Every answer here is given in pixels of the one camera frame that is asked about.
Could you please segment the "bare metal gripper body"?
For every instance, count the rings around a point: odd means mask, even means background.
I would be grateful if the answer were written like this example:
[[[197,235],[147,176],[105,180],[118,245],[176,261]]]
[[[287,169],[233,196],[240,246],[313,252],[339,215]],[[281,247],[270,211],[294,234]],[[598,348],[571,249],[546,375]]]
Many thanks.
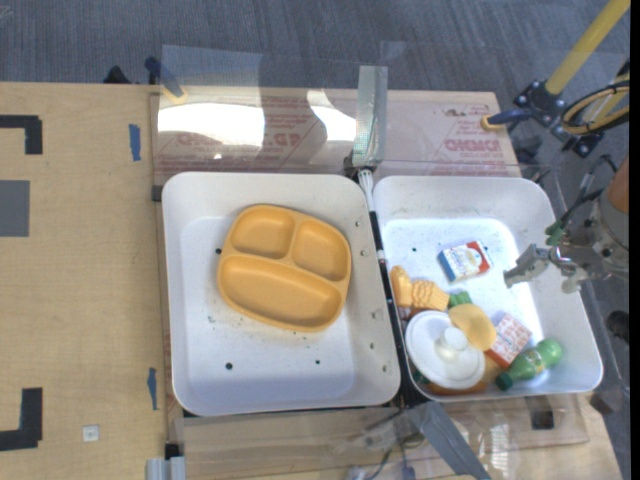
[[[629,251],[596,227],[557,229],[548,236],[550,260],[570,281],[629,277]]]

